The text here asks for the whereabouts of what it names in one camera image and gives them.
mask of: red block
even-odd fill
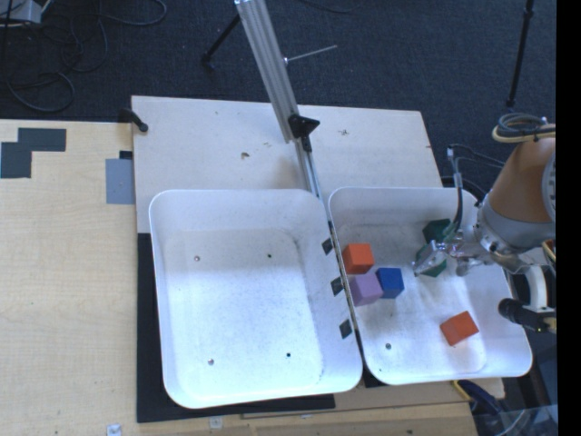
[[[450,345],[456,345],[480,331],[468,311],[449,318],[439,328]]]
[[[347,274],[365,274],[375,264],[368,243],[350,243],[341,255]]]

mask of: black clamp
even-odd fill
[[[319,124],[320,121],[305,118],[299,114],[292,114],[289,117],[290,131],[292,132],[292,135],[295,139],[300,138],[302,142],[302,149],[305,152],[312,152],[309,134],[312,133]]]
[[[137,114],[129,109],[129,108],[122,108],[119,110],[119,114],[117,115],[117,122],[118,123],[135,123],[139,130],[142,133],[146,133],[149,129],[149,126],[145,124]]]

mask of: white tray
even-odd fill
[[[322,203],[302,190],[171,190],[150,205],[165,389],[179,405],[348,391],[362,360]]]
[[[463,222],[475,221],[474,197],[464,192]],[[339,246],[370,243],[375,271],[402,271],[404,291],[396,299],[355,307],[355,320],[370,372],[387,384],[485,377],[528,372],[532,353],[522,326],[501,317],[498,303],[512,297],[503,270],[473,267],[456,276],[448,260],[438,277],[415,277],[411,263],[426,243],[422,228],[454,219],[458,194],[450,188],[341,188],[329,201]],[[468,310],[479,333],[450,347],[439,325]]]

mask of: wooden tabletop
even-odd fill
[[[0,179],[5,434],[477,434],[450,382],[360,385],[333,411],[137,423],[136,211],[107,203],[105,185],[106,160],[133,149],[132,127],[0,121],[1,143],[18,142],[19,128],[66,131],[64,152],[32,151],[30,177]],[[500,379],[478,383],[503,397]]]

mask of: purple block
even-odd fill
[[[378,277],[373,272],[358,274],[349,282],[353,305],[367,305],[373,303],[383,295]]]
[[[375,274],[383,290],[384,299],[395,299],[404,290],[400,268],[378,268]]]

